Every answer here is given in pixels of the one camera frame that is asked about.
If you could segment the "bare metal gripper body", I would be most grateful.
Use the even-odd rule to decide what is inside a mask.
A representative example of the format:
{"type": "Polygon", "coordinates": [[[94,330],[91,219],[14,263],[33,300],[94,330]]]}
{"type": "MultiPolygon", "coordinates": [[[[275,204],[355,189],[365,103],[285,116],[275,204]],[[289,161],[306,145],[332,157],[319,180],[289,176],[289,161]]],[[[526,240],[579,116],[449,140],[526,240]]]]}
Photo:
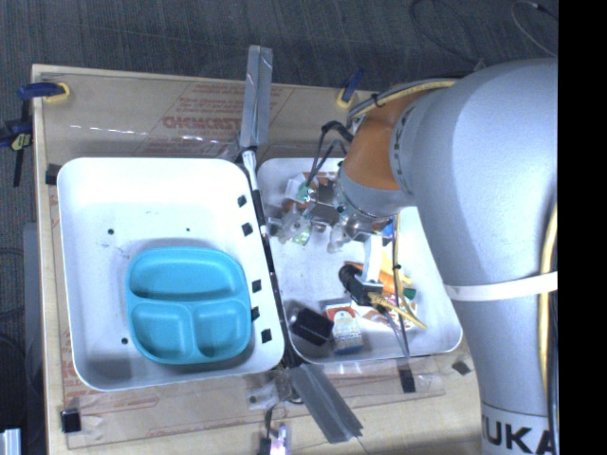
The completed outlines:
{"type": "Polygon", "coordinates": [[[393,197],[390,191],[329,180],[310,193],[305,213],[314,226],[325,226],[331,231],[332,226],[342,225],[351,241],[364,243],[377,236],[387,245],[393,240],[396,215],[393,197]]]}

